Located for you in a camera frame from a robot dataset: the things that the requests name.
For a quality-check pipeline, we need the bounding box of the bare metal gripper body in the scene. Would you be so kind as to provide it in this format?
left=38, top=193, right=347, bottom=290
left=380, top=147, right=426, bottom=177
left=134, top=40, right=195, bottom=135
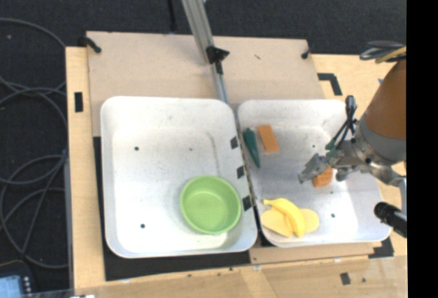
left=326, top=140, right=377, bottom=183

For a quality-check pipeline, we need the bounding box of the orange toy waffle block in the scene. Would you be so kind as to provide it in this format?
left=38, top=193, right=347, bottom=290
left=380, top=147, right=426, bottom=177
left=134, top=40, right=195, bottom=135
left=312, top=166, right=335, bottom=189

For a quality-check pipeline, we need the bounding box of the white plastic tray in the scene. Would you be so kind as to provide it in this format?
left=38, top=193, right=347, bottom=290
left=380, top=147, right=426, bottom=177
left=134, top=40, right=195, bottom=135
left=235, top=98, right=392, bottom=249
left=99, top=95, right=259, bottom=260

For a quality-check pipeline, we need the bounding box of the yellow banana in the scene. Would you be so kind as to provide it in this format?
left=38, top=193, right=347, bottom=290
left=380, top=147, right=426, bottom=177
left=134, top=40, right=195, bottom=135
left=262, top=197, right=307, bottom=239

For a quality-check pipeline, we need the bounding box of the pale yellow flat slice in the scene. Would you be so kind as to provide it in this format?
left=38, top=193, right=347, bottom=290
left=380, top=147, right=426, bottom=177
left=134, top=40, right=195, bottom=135
left=260, top=208, right=295, bottom=239
left=300, top=208, right=321, bottom=234

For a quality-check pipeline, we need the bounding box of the orange toy bread slice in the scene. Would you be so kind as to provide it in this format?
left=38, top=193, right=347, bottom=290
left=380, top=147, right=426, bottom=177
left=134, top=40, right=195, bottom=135
left=257, top=124, right=281, bottom=154

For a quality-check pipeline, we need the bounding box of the dark green toy carrot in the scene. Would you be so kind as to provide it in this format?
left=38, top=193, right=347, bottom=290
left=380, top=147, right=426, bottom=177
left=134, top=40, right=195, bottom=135
left=242, top=127, right=262, bottom=169

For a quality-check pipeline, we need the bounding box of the thin black and white rod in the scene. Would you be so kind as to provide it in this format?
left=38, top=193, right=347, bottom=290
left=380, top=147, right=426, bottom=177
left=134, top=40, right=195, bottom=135
left=236, top=118, right=258, bottom=212

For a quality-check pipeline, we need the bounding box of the green bowl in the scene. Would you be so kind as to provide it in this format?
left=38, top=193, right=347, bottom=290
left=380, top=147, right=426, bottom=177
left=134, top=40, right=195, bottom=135
left=179, top=175, right=243, bottom=236

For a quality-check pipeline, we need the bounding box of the brown cardboard board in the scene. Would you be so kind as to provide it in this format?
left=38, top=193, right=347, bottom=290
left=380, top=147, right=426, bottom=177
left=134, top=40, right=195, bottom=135
left=85, top=30, right=377, bottom=265

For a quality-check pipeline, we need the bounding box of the black cylinder on white bracket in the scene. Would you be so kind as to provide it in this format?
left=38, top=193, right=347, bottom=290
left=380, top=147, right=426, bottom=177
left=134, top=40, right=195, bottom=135
left=371, top=163, right=408, bottom=239

